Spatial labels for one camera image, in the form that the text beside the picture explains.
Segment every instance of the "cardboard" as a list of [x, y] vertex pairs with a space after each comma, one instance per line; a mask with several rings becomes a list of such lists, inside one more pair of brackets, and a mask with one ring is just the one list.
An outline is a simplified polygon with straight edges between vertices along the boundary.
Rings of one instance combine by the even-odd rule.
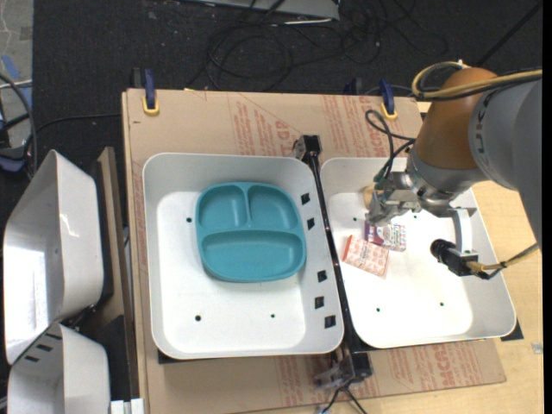
[[[380, 97], [288, 95], [207, 91], [157, 91], [160, 113], [147, 116], [142, 90], [122, 95], [135, 332], [141, 397], [151, 414], [232, 413], [322, 405], [331, 390], [314, 376], [329, 357], [281, 356], [160, 364], [151, 334], [141, 171], [157, 153], [291, 156], [301, 135], [319, 135], [324, 160], [386, 156], [386, 137], [367, 124]], [[416, 136], [421, 117], [415, 101], [397, 98], [390, 128]], [[493, 340], [370, 352], [374, 376], [352, 387], [358, 398], [481, 386], [505, 381]], [[312, 406], [305, 411], [312, 412]]]

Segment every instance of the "teal divided dish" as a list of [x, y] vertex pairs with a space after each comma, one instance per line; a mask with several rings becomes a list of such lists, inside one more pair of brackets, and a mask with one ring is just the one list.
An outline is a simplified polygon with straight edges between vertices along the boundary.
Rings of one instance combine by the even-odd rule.
[[297, 207], [275, 185], [212, 185], [196, 206], [196, 233], [204, 268], [219, 279], [263, 282], [299, 271], [306, 242]]

